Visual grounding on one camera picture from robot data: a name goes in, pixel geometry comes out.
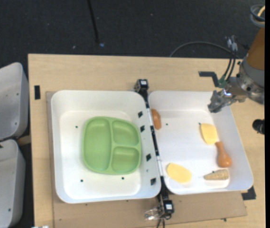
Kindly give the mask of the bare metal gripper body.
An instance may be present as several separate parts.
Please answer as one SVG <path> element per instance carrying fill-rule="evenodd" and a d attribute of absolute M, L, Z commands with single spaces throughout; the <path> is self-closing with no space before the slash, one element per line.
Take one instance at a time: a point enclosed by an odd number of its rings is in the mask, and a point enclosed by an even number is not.
<path fill-rule="evenodd" d="M 264 88 L 246 76 L 231 77 L 226 92 L 234 101 L 244 102 L 248 98 L 258 104 L 264 104 Z"/>

